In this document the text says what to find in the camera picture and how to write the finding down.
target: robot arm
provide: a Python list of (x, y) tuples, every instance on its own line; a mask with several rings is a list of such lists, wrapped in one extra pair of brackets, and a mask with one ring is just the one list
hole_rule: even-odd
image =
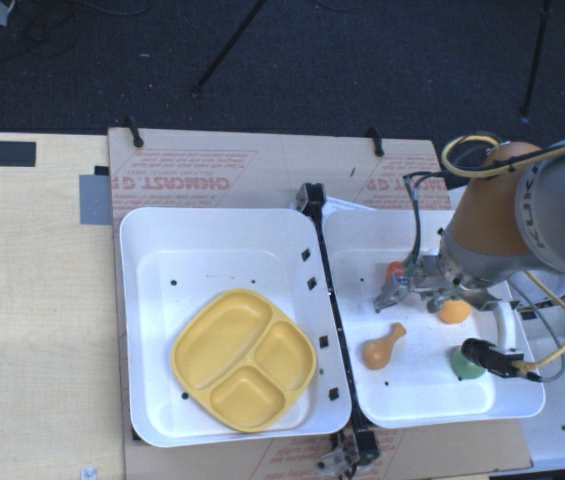
[[(449, 149), (464, 140), (494, 146), (480, 168), (458, 169), (448, 160)], [(540, 150), (527, 143), (499, 144), (491, 137), (469, 136), (445, 148), (442, 162), (451, 173), (472, 179), (441, 231), (439, 249), (425, 254), (418, 250), (417, 196), (413, 198), (416, 245), (404, 262), (389, 267), (375, 310), (412, 292), (432, 313), (449, 299), (462, 299), (478, 311), (494, 311), (504, 342), (500, 319), (508, 301), (496, 296), (493, 288), (518, 272), (527, 272), (532, 279), (534, 270), (565, 275), (565, 141)], [(529, 373), (538, 363), (507, 354), (503, 346), (469, 339), (461, 350), (469, 361), (502, 377), (539, 379)]]

